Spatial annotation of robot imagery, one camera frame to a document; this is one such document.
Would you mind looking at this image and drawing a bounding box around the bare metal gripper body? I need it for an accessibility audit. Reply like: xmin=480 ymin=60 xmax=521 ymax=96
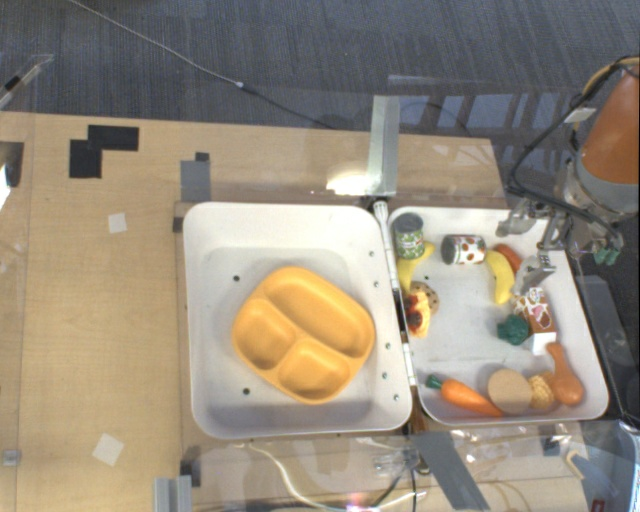
xmin=538 ymin=168 xmax=625 ymax=255

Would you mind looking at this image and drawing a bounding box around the orange sausage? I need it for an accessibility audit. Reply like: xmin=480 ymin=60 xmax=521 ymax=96
xmin=494 ymin=243 xmax=524 ymax=274

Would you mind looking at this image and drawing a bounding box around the yellow banana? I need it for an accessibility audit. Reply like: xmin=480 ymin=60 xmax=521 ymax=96
xmin=485 ymin=248 xmax=517 ymax=306
xmin=396 ymin=241 xmax=437 ymax=294

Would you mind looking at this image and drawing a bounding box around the brown and white carton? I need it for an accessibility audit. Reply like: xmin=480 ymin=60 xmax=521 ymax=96
xmin=510 ymin=286 xmax=558 ymax=357

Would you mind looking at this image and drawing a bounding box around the white can with tomato print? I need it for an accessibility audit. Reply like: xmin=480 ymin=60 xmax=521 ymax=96
xmin=440 ymin=234 xmax=488 ymax=266

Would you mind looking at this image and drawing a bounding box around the green broccoli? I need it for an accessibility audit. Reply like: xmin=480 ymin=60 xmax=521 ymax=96
xmin=496 ymin=313 xmax=531 ymax=347

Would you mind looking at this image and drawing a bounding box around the white plastic tray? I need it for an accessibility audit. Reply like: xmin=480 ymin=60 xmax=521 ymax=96
xmin=387 ymin=205 xmax=611 ymax=428
xmin=182 ymin=201 xmax=414 ymax=441

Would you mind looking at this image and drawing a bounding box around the brown chip biscuit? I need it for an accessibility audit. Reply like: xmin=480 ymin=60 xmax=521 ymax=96
xmin=409 ymin=280 xmax=442 ymax=317

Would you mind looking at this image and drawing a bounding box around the green label can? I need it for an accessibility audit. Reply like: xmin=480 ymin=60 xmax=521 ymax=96
xmin=392 ymin=212 xmax=427 ymax=261

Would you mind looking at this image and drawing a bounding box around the brown chicken drumstick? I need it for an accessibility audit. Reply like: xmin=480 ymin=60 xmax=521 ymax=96
xmin=545 ymin=341 xmax=586 ymax=407

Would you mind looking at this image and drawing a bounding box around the yellow corn cob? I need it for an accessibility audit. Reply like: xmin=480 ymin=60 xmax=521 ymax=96
xmin=527 ymin=371 xmax=557 ymax=412

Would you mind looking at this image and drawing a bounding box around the tan round bread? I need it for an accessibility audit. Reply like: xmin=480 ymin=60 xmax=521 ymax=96
xmin=487 ymin=368 xmax=534 ymax=416

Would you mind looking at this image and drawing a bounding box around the yellow pizza slice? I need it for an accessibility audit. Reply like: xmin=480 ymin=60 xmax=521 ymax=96
xmin=403 ymin=291 xmax=433 ymax=340

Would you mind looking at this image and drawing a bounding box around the thin black and white rod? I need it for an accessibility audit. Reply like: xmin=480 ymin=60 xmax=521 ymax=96
xmin=372 ymin=199 xmax=417 ymax=389

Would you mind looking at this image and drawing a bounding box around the orange carrot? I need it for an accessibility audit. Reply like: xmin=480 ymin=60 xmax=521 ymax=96
xmin=425 ymin=373 xmax=504 ymax=419

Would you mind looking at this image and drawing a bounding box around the orange divided plate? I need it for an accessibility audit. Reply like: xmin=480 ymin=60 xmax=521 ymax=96
xmin=231 ymin=265 xmax=377 ymax=406

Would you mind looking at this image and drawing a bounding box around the pale wood board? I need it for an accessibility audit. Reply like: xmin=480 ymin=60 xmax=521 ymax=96
xmin=0 ymin=110 xmax=589 ymax=512

